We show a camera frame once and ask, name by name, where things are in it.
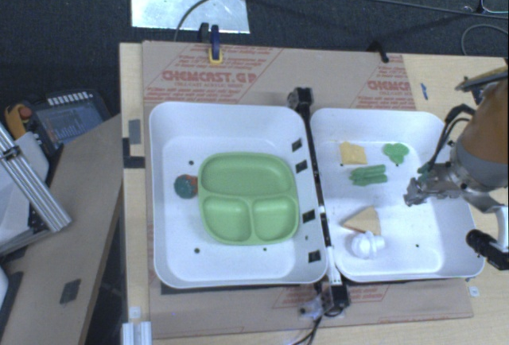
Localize thin black and white rod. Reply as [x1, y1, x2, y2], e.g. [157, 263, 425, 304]
[298, 103, 340, 285]

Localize tan triangular sandwich slice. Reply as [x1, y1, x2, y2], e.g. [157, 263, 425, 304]
[342, 205, 383, 237]

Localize yellow cheese slice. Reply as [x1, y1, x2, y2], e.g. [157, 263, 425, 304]
[338, 141, 368, 167]

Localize green broccoli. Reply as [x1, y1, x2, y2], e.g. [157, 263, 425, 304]
[382, 141, 410, 165]

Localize white plastic tray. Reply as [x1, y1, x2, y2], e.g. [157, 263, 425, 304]
[309, 107, 488, 284]
[149, 101, 330, 290]

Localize green and red round toy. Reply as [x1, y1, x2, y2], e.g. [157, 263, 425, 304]
[173, 173, 200, 200]

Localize green divided plate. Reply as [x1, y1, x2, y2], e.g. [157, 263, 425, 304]
[197, 151, 301, 246]

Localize brown cardboard board red print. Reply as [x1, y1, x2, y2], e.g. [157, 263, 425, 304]
[141, 40, 476, 339]

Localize black cylinder on white bracket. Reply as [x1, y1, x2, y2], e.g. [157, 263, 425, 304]
[465, 205, 509, 271]

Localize green beans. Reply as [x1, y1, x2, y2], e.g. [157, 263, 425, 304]
[348, 164, 389, 188]

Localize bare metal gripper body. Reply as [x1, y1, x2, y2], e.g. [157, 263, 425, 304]
[420, 162, 496, 214]

